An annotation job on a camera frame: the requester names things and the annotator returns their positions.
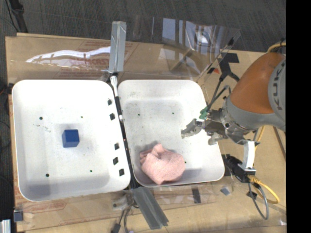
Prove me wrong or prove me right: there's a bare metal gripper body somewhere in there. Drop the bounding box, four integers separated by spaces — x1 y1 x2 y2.
203 109 251 144

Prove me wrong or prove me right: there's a white plastic tray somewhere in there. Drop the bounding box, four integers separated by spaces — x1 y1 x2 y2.
11 79 132 202
117 79 225 187

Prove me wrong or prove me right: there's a pink cloth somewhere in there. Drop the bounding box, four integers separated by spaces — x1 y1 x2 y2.
139 143 187 185

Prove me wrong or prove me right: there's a blue cube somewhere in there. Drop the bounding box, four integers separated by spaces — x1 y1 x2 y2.
61 129 81 149

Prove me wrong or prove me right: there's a brown cardboard board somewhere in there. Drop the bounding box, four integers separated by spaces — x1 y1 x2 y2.
4 32 287 233

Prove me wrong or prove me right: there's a black cylinder on white bracket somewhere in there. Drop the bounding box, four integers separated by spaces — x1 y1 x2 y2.
224 140 261 183

